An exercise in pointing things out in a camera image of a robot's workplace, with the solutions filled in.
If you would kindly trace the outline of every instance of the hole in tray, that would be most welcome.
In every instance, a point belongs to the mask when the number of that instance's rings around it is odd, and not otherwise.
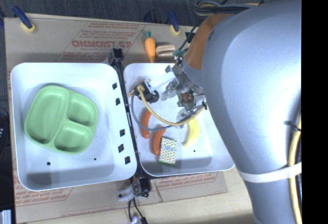
[[[69,120],[91,127],[97,120],[97,107],[84,96],[73,94],[70,97],[66,115]]]
[[[91,140],[92,133],[88,128],[73,122],[66,122],[59,130],[54,145],[67,153],[79,153],[89,146]]]
[[[130,157],[127,156],[127,157],[125,158],[125,165],[128,164],[128,163],[130,163],[130,162],[131,162]]]
[[[118,146],[118,152],[121,153],[124,150],[124,145],[119,145]]]

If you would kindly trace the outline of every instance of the green plate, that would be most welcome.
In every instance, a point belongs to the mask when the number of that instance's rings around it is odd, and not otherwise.
[[[36,94],[24,130],[34,143],[67,154],[78,154],[90,144],[98,109],[87,97],[61,86],[46,86]]]

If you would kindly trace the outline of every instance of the toy banana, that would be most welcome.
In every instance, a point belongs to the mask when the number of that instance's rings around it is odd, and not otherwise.
[[[184,147],[188,147],[198,140],[199,137],[199,124],[196,119],[188,122],[189,125],[189,135],[187,141],[183,143]]]

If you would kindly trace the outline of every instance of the white tray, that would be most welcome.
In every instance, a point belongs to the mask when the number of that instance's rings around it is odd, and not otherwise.
[[[94,137],[80,154],[46,149],[25,135],[24,122],[30,105],[38,90],[50,84],[81,93],[98,107],[99,120]],[[41,191],[97,184],[128,179],[135,173],[137,162],[129,124],[118,76],[112,67],[105,64],[24,63],[11,72],[11,91],[17,171],[20,182],[27,189]]]
[[[165,74],[165,68],[169,64],[130,64],[124,69],[124,79],[127,92],[139,85],[146,78],[152,80],[160,75]],[[162,86],[158,93],[165,90]],[[166,101],[159,100],[151,104],[151,108],[161,117],[168,121],[176,121],[180,107],[177,105],[178,98],[169,98]],[[141,100],[135,97],[134,109],[136,116],[141,119],[145,106]],[[217,131],[211,114],[208,110],[203,111],[196,117],[200,134],[199,139],[193,145],[185,148],[182,143],[186,140],[188,126],[182,129],[171,127],[166,129],[164,136],[178,141],[177,158],[175,166],[160,164],[156,156],[151,153],[151,138],[144,139],[140,134],[140,127],[133,120],[133,128],[136,136],[137,148],[140,155],[140,163],[143,169],[155,177],[183,175],[193,173],[204,173],[213,171],[228,170],[234,166],[222,139]],[[151,116],[149,127],[155,128],[159,125],[165,126],[162,122]]]

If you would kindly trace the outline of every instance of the orange hot dog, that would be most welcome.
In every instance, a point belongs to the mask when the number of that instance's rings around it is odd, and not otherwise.
[[[145,112],[143,113],[142,115],[142,118],[141,118],[141,124],[144,126],[144,127],[148,127],[148,123],[149,123],[149,119],[150,119],[150,116],[151,116],[151,112],[149,112],[148,109],[145,110]],[[148,139],[150,138],[150,132],[144,128],[141,128],[141,135],[145,138],[145,139]]]
[[[155,131],[155,134],[153,136],[152,153],[156,156],[158,156],[160,153],[160,141],[161,141],[164,133],[165,133],[165,129],[161,129],[161,130]]]

